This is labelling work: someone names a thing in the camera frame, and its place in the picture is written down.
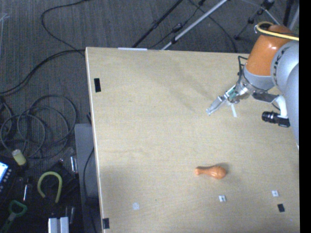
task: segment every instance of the orange balloon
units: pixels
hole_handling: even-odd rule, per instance
[[[221,166],[212,166],[212,167],[201,167],[198,166],[194,173],[196,175],[207,174],[217,180],[222,179],[226,175],[226,170]]]

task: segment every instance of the tripod stand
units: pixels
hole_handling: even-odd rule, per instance
[[[162,50],[167,49],[169,46],[171,46],[172,44],[175,44],[178,39],[180,39],[183,35],[185,35],[188,31],[190,31],[192,28],[194,28],[196,25],[198,25],[201,21],[203,21],[206,17],[208,17],[209,15],[211,15],[214,11],[216,11],[218,8],[220,8],[222,5],[224,5],[227,1],[230,0],[221,0],[218,4],[216,4],[214,7],[212,7],[209,11],[207,11],[204,15],[202,15],[199,19],[197,19],[194,23],[192,23],[190,26],[188,26],[183,32],[181,32],[180,34],[178,34],[177,36],[175,36],[170,43],[168,43],[167,45],[165,45]],[[256,11],[253,16],[251,18],[249,18],[248,21],[252,21],[252,19],[254,19],[256,16],[260,16],[264,11],[268,11],[274,4],[275,0],[264,0],[264,2],[261,4],[260,8],[258,11]],[[280,24],[278,23],[273,16],[268,13],[268,15],[273,19],[273,21],[275,21],[276,24]],[[240,31],[240,33],[238,33],[234,38],[238,39],[239,35],[246,29],[247,25],[245,25],[243,27],[243,29]]]

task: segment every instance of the gray carpet floor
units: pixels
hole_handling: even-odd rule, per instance
[[[28,175],[33,177],[34,182],[44,170],[52,167],[59,159],[64,160],[65,166],[70,166],[69,157],[75,148],[74,135],[70,130],[75,123],[89,123],[84,52],[57,54],[73,50],[72,47],[77,50],[91,46],[132,47],[177,0],[88,0],[56,8],[44,14],[44,25],[63,42],[48,34],[42,25],[42,13],[56,6],[79,1],[81,0],[0,0],[0,13],[7,14],[0,53],[0,95],[12,110],[10,115],[3,108],[0,111],[0,122],[3,124],[10,116],[21,115],[17,140],[8,142],[6,147],[0,146],[0,154],[10,155],[10,149],[24,148],[25,155],[32,157],[29,160]],[[155,44],[170,33],[175,25],[184,24],[189,19],[184,28],[175,33],[178,35],[221,0],[206,0],[193,14],[199,1],[183,0],[138,47],[162,49],[174,34]],[[247,20],[259,9],[263,1],[225,2],[168,50],[250,53],[258,34],[254,32],[254,24],[247,25]],[[297,8],[298,3],[299,0],[295,0],[293,10]],[[286,0],[275,0],[269,12],[282,22],[285,8]],[[263,13],[256,17],[255,24],[260,21],[272,20],[267,13]],[[245,31],[239,40],[235,40],[234,35],[245,25]],[[31,76],[27,82],[12,92],[5,92],[22,82],[28,74]],[[30,120],[33,118],[25,115],[27,111],[23,114],[31,106],[40,106],[36,115],[45,125],[46,141],[57,142],[46,144],[44,151],[35,152],[44,133],[42,124],[37,119]],[[3,127],[4,135],[10,123],[12,122],[8,121]],[[58,141],[63,136],[67,136],[67,141]],[[27,146],[21,140],[25,138],[32,139],[27,142]],[[34,229],[31,232],[46,232],[47,229],[43,227],[44,220],[53,213],[64,211],[64,206],[55,207],[50,203],[44,205],[42,200],[39,202],[40,204],[34,202],[32,209],[33,217],[41,220],[34,221]],[[81,217],[81,214],[77,216],[73,232],[82,232],[79,216]]]

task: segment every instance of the table surface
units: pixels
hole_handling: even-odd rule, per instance
[[[206,114],[238,54],[89,47],[86,66],[103,232],[300,231],[291,128],[262,121],[273,106],[252,97],[236,117]],[[194,173],[213,165],[227,175]]]

